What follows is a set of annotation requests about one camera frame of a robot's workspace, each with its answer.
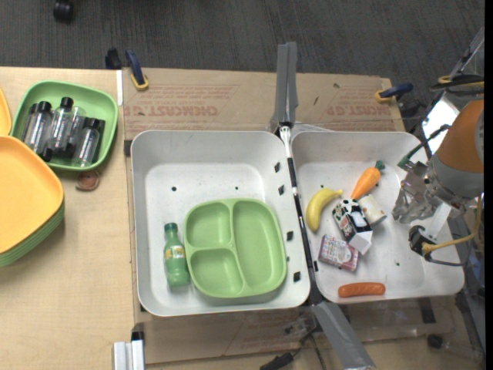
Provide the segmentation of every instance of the chair wheel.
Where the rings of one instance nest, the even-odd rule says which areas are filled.
[[[53,16],[60,21],[70,22],[73,14],[73,4],[64,0],[56,0]]]

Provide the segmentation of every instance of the yellow banana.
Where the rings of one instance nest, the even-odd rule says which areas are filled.
[[[308,227],[316,232],[318,226],[320,225],[320,215],[325,206],[337,196],[342,195],[342,189],[332,190],[329,188],[320,189],[316,192],[310,201],[308,202],[307,212],[306,212],[306,222]]]

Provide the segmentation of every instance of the orange plate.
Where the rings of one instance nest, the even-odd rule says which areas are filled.
[[[12,127],[12,120],[8,112],[7,100],[0,88],[0,136],[7,136]]]
[[[29,238],[60,208],[63,187],[15,137],[0,136],[0,254]]]

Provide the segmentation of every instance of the toy carrot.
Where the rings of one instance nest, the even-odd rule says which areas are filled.
[[[356,186],[351,194],[351,199],[359,199],[370,191],[381,177],[381,171],[385,168],[384,162],[378,160],[374,167],[368,167],[356,182]]]

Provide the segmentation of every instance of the stack of plates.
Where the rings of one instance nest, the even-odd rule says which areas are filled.
[[[7,136],[10,117],[0,91],[0,267],[27,254],[64,216],[59,178],[22,141]]]

